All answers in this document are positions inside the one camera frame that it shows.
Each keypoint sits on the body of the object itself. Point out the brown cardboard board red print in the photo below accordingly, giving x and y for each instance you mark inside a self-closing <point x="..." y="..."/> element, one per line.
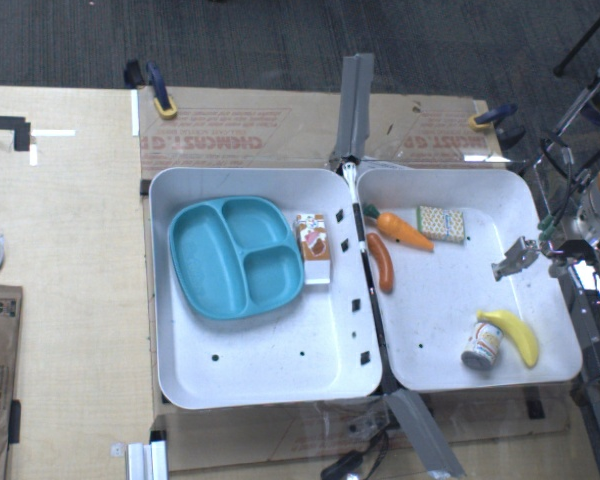
<point x="290" y="133"/>

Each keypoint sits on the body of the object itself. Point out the orange sausage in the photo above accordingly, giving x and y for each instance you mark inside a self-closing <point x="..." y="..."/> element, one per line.
<point x="384" y="263"/>

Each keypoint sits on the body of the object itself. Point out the small white can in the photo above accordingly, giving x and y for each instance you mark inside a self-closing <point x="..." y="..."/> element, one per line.
<point x="482" y="348"/>

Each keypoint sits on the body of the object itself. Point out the yellow banana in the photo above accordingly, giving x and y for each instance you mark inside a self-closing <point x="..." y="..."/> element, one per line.
<point x="517" y="333"/>

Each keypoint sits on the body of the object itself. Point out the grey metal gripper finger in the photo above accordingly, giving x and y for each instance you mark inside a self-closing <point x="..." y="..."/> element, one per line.
<point x="511" y="267"/>
<point x="517" y="249"/>

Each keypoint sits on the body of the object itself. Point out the blue divided plate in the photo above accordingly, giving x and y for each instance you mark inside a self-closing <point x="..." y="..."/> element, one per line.
<point x="207" y="263"/>

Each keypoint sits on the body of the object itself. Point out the orange carrot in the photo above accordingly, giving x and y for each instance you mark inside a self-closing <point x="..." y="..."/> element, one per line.
<point x="402" y="230"/>

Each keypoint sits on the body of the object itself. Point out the green and white packet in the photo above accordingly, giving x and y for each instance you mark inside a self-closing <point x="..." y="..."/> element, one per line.
<point x="441" y="224"/>

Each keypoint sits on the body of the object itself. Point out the white plastic tray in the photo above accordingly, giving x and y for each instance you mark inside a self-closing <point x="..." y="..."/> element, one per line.
<point x="280" y="358"/>
<point x="445" y="298"/>

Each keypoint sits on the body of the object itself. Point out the white and orange carton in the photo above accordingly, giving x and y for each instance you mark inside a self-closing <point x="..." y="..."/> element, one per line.
<point x="314" y="248"/>

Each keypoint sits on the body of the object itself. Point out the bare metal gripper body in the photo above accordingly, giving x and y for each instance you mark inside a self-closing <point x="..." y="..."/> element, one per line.
<point x="591" y="223"/>

